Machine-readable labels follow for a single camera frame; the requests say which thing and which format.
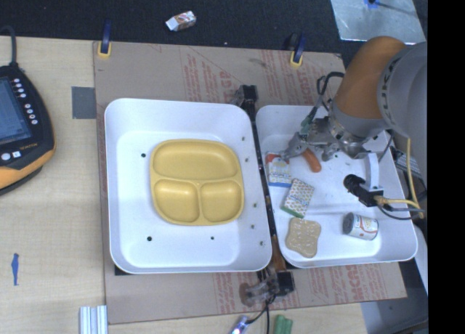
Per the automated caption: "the orange sausage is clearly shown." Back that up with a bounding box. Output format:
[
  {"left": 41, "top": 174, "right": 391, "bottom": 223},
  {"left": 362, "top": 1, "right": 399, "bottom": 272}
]
[{"left": 302, "top": 148, "right": 323, "bottom": 174}]

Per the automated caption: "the black block with thin wires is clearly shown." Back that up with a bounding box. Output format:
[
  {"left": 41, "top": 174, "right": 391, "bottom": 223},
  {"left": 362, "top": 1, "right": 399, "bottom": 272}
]
[
  {"left": 238, "top": 269, "right": 296, "bottom": 306},
  {"left": 231, "top": 84, "right": 259, "bottom": 109}
]

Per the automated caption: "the yellow divided plate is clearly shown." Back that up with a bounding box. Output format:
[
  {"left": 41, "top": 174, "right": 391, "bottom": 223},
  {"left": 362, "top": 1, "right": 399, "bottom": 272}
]
[{"left": 149, "top": 138, "right": 246, "bottom": 227}]

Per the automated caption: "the tan bread slice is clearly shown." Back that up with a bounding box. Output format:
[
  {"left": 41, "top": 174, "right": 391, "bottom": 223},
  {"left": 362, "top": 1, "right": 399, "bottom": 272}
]
[{"left": 284, "top": 216, "right": 323, "bottom": 259}]

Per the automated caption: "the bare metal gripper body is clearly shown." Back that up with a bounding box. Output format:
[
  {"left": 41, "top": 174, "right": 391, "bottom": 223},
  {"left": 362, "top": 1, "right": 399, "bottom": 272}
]
[{"left": 300, "top": 117, "right": 372, "bottom": 160}]

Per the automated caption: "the brown cardboard board, red print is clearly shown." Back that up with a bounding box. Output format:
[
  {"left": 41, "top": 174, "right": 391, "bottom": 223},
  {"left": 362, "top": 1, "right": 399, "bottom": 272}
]
[{"left": 92, "top": 41, "right": 408, "bottom": 325}]

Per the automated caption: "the small brown and white packet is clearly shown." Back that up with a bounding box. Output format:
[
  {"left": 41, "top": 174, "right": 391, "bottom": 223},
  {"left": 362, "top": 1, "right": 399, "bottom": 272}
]
[{"left": 165, "top": 10, "right": 198, "bottom": 33}]

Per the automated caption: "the white carton with red top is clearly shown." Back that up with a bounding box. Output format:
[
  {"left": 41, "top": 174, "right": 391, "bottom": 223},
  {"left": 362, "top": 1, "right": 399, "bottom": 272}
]
[{"left": 264, "top": 151, "right": 293, "bottom": 189}]

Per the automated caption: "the black cylinder on white bracket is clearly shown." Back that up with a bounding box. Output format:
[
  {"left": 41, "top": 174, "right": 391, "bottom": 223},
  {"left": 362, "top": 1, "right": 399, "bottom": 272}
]
[{"left": 343, "top": 152, "right": 385, "bottom": 208}]

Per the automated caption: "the white plastic tray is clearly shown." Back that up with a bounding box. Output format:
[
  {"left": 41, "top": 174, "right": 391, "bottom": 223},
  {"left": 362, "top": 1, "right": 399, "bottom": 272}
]
[
  {"left": 255, "top": 104, "right": 419, "bottom": 269},
  {"left": 104, "top": 97, "right": 273, "bottom": 275}
]

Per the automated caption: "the green and white dotted packet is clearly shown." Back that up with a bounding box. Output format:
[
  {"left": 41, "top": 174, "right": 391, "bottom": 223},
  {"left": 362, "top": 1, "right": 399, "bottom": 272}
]
[{"left": 280, "top": 178, "right": 315, "bottom": 219}]

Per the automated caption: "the green toy vegetable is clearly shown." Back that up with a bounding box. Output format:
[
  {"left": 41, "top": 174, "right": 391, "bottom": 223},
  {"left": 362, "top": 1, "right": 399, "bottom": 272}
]
[{"left": 272, "top": 314, "right": 294, "bottom": 334}]

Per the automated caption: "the small white can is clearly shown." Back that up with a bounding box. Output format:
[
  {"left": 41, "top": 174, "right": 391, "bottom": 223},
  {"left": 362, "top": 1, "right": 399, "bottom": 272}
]
[{"left": 341, "top": 212, "right": 380, "bottom": 242}]

